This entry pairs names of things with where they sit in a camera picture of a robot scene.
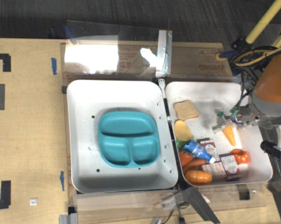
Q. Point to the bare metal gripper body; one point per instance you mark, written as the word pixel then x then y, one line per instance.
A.
pixel 246 116

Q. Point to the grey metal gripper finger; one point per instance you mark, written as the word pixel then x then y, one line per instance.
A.
pixel 225 120
pixel 218 127

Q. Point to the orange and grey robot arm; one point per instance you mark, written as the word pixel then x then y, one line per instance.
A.
pixel 270 83

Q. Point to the orange carrot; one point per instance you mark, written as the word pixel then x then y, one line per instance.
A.
pixel 230 134

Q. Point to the red and white carton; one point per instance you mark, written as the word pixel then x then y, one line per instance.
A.
pixel 231 165
pixel 210 147
pixel 216 170

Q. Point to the blue plastic bottle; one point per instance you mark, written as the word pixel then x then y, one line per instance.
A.
pixel 197 150

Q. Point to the white plastic tray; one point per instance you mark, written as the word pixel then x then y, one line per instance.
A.
pixel 84 125
pixel 208 92

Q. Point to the yellow oval chip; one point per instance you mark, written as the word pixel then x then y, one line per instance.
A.
pixel 182 129

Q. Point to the tan bread slice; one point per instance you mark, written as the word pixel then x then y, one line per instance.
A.
pixel 186 110

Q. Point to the orange cup with star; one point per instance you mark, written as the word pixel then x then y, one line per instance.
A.
pixel 242 156

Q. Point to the green toy vegetable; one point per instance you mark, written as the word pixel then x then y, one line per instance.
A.
pixel 180 143

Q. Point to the orange toy sausage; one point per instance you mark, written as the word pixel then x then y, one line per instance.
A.
pixel 194 163

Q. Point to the red toy strawberry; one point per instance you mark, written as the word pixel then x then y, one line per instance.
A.
pixel 185 158

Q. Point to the orange bread roll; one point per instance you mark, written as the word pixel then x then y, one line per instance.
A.
pixel 198 177

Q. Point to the blue divided plate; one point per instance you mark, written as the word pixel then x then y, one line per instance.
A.
pixel 128 139

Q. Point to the small white square block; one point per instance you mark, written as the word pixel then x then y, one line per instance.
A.
pixel 33 201

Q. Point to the black cylinder on white bracket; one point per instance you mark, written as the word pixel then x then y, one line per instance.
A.
pixel 271 148

